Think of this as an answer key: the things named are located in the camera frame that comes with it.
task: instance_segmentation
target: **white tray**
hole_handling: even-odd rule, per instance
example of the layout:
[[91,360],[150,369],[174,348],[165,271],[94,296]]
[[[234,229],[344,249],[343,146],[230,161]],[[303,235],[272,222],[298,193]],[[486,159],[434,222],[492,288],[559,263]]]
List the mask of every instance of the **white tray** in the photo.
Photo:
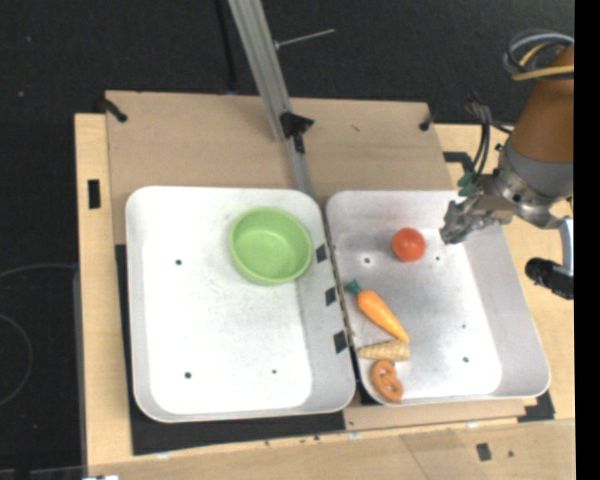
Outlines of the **white tray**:
[[[314,255],[295,282],[257,286],[230,257],[232,221],[295,215]],[[163,422],[335,412],[355,391],[317,204],[295,190],[145,187],[126,206],[135,397]]]
[[[397,404],[370,382],[373,360],[357,358],[362,382],[387,405],[533,397],[549,367],[500,226],[445,245],[439,228],[452,191],[351,191],[327,203],[334,262],[342,286],[352,279],[387,302],[410,334],[411,358],[397,362],[404,395]],[[399,261],[393,234],[414,227],[427,241],[418,261]],[[345,293],[356,348],[392,336]]]

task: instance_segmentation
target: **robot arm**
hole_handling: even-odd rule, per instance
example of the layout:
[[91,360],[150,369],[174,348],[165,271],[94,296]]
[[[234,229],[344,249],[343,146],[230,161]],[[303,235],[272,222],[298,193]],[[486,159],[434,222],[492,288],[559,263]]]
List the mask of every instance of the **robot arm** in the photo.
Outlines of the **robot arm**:
[[[553,54],[552,63],[537,67],[535,57],[556,46],[561,51]],[[518,49],[526,50],[520,60],[515,57]],[[550,210],[557,201],[573,195],[573,40],[552,33],[518,37],[505,55],[505,66],[514,79],[536,79],[536,85],[500,152],[498,167],[491,174],[482,174],[481,167],[469,173],[471,178],[464,180],[461,191],[466,199],[449,203],[440,235],[446,244],[456,244],[492,223],[508,224],[514,216],[541,229],[556,229],[563,241],[563,264],[534,258],[527,265],[527,275],[571,299],[573,219],[558,218]],[[486,155],[492,123],[488,109],[482,108],[477,114],[483,122],[481,149]]]

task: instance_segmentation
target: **wooden table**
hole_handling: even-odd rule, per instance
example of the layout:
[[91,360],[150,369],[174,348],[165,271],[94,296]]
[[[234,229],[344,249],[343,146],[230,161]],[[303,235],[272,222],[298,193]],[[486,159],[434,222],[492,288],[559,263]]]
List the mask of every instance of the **wooden table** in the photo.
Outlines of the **wooden table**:
[[[350,478],[352,471],[367,478],[381,462],[384,478],[438,478],[434,473],[443,475],[441,464],[451,465],[454,478],[508,478],[530,464],[536,468],[535,478],[551,471],[562,476],[546,478],[575,475],[573,303],[534,286],[524,275],[524,264],[532,256],[560,261],[560,240],[557,233],[518,220],[505,227],[505,234],[551,366],[555,420],[517,423],[536,400],[399,411],[363,407],[354,400],[345,410],[344,432],[134,456],[114,258],[114,245],[124,243],[126,197],[139,186],[156,183],[292,187],[286,150],[268,138],[259,98],[122,91],[109,92],[107,98],[127,121],[100,114],[75,118],[80,337],[91,474],[226,478],[231,469],[240,468],[241,478],[305,477],[301,472]],[[451,188],[461,168],[445,164],[442,151],[473,154],[479,137],[477,126],[421,130],[419,124],[428,117],[425,104],[292,102],[296,113],[316,120],[305,140],[321,204],[344,189]],[[505,138],[495,136],[502,142]],[[90,198],[94,189],[99,200]],[[566,203],[556,210],[569,211]],[[530,439],[538,438],[543,445],[531,447]],[[481,440],[493,443],[489,461],[476,454]],[[525,456],[524,462],[513,459]]]

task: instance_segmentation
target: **black floor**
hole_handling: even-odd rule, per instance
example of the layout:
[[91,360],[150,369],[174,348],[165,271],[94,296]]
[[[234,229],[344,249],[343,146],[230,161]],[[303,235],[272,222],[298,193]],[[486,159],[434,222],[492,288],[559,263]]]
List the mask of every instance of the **black floor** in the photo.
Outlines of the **black floor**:
[[[507,42],[575,28],[575,0],[262,1],[278,41],[336,29],[280,50],[292,96],[426,101],[438,122],[471,121],[469,91],[514,121],[530,86],[501,67]],[[0,272],[77,262],[72,117],[106,89],[254,94],[230,16],[229,69],[215,3],[0,0]],[[0,278],[0,315],[34,357],[0,407],[0,468],[80,462],[72,275],[49,265]],[[27,364],[0,318],[0,397]]]

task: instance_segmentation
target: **tomato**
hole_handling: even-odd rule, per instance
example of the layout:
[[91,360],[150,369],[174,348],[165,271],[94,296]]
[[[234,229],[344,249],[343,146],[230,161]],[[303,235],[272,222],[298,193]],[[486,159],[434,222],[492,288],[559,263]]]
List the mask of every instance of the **tomato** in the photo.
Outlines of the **tomato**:
[[393,235],[391,247],[402,261],[416,261],[422,258],[427,244],[417,229],[402,228]]

